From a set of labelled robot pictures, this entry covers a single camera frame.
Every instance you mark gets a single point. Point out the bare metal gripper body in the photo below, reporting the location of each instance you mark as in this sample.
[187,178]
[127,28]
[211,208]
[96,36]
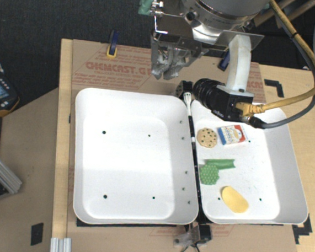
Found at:
[181,25]

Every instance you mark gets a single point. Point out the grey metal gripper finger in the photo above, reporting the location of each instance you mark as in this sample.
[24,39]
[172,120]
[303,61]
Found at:
[158,64]
[172,67]

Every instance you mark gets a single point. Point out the brown cardboard board, red print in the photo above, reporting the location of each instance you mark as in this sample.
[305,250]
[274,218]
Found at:
[118,72]

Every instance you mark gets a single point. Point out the tan chocolate chip biscuit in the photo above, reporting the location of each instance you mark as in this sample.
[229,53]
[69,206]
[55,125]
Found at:
[207,137]

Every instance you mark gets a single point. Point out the thin black and white rod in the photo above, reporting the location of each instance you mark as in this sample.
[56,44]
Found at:
[195,148]

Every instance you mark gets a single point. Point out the white, red and blue carton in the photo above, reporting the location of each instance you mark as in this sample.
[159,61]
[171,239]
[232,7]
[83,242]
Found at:
[232,135]

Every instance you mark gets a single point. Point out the white plastic tray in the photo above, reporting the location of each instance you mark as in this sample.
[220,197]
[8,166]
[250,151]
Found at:
[266,172]
[131,164]

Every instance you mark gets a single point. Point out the green broccoli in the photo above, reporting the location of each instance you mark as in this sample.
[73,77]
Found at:
[211,170]

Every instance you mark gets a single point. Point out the black cylinder on white bracket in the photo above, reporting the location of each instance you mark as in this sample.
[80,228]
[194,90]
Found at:
[238,66]

